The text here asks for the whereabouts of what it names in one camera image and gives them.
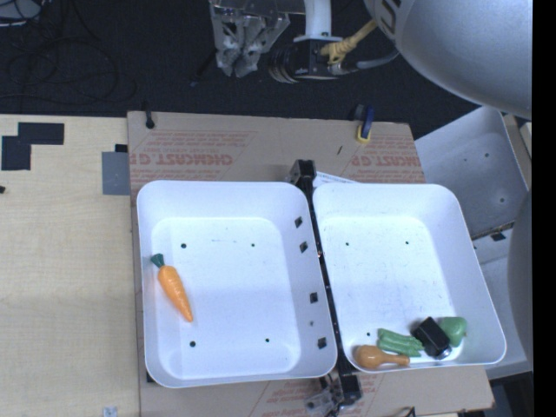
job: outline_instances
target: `light wood surface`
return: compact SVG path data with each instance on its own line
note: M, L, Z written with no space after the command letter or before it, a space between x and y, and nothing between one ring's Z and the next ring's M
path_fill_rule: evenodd
M103 151L125 118L63 122L64 144L32 145L31 170L0 171L0 415L139 415L128 196L103 195Z

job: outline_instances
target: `cardboard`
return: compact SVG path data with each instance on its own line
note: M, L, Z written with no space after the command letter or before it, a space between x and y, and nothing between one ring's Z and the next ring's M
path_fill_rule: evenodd
M143 415L184 417L309 416L304 399L318 392L316 379L257 381L171 389L148 381L144 364L141 267L136 195L157 179L285 181L297 159L317 171L357 182L422 183L414 139L405 123L374 122L368 143L356 140L358 122L254 116L128 113L129 174L136 273L137 340ZM389 374L358 374L363 398L342 415L458 412L493 406L483 367L446 367Z

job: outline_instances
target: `plastic container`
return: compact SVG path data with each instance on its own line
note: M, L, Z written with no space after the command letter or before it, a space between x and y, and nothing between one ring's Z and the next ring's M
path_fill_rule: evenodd
M314 191L342 346L385 372L495 363L506 341L460 205L433 184L328 182ZM320 377L336 363L308 201L286 182L155 181L137 197L145 360L165 387ZM185 321L150 261L178 270ZM379 328L409 334L428 316L462 316L467 335L442 361L368 371L354 350Z
M305 195L285 182L155 181L137 197L145 361L165 387L319 377L337 348ZM156 279L182 278L185 321Z
M314 192L341 341L365 372L500 361L506 340L455 195L435 184L323 184ZM369 371L354 350L379 328L409 335L428 316L462 316L467 334L438 361Z

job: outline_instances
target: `toy carrot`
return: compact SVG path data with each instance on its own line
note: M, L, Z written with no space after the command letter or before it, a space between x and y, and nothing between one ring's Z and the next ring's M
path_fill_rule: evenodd
M193 314L191 313L189 299L185 294L185 289L183 288L182 280L177 270L172 266L164 264L164 256L162 254L156 254L150 260L160 269L158 271L158 281L164 293L182 313L184 318L192 322Z

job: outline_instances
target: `orange carrot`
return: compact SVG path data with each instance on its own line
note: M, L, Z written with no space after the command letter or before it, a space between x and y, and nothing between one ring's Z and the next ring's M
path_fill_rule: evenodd
M189 299L185 294L185 288L183 288L182 280L177 270L172 266L164 264L164 257L162 254L156 254L150 260L160 269L158 271L158 281L166 296L168 296L174 306L182 313L184 318L192 322L193 314L191 313Z

